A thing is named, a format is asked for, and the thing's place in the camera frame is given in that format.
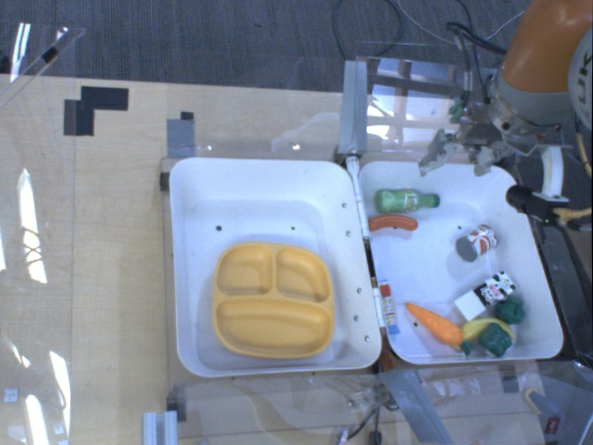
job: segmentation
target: black tape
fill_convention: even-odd
[[[56,56],[57,50],[50,48],[42,58],[49,62]],[[95,110],[128,110],[128,93],[128,89],[83,86],[81,100],[64,101],[64,135],[95,135]]]
[[[169,178],[170,178],[170,173],[166,173],[166,172],[160,173],[160,180],[159,180],[160,191],[165,192],[165,193],[169,191]]]
[[[81,100],[64,101],[64,135],[95,134],[95,112]]]
[[[10,74],[10,59],[0,49],[0,74]]]
[[[57,58],[57,50],[52,46],[47,51],[45,51],[41,57],[45,61],[45,64],[51,63],[54,59]]]
[[[83,86],[81,99],[101,110],[128,110],[128,89]]]

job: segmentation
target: metal bracket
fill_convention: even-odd
[[[143,445],[178,445],[177,413],[147,412],[143,416]]]
[[[340,138],[335,149],[335,158],[340,164],[348,156],[361,156],[367,149],[367,106],[367,63],[347,61]]]
[[[380,377],[420,443],[453,444],[453,439],[413,371],[392,370],[381,373]]]
[[[438,129],[435,138],[428,146],[428,154],[418,163],[420,175],[425,176],[428,172],[442,167],[453,158],[457,147],[458,143],[454,135],[445,133],[444,129]]]
[[[544,166],[544,183],[541,194],[556,201],[568,199],[561,197],[564,181],[564,161],[560,146],[545,146],[541,150],[541,162]]]

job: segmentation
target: sausage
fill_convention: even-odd
[[[418,221],[402,214],[382,214],[369,219],[369,230],[372,233],[384,227],[400,227],[406,231],[415,231]]]

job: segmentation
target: gray carpet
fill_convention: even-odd
[[[339,91],[343,59],[332,33],[337,0],[0,0],[0,21],[84,28],[75,67],[80,77],[266,85]],[[523,10],[529,0],[463,0],[483,35]],[[445,35],[464,21],[453,0],[402,0],[423,25]],[[397,29],[380,0],[347,0],[339,14],[349,56],[374,51]],[[401,43],[441,45],[404,19]],[[505,45],[516,22],[494,41]],[[397,56],[393,49],[388,56]],[[484,55],[484,63],[491,62]]]

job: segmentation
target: green toy vegetable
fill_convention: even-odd
[[[491,323],[486,327],[478,337],[478,342],[499,358],[512,344],[509,334],[496,323]]]
[[[494,315],[507,324],[518,324],[525,319],[523,302],[516,297],[508,297],[497,303]]]

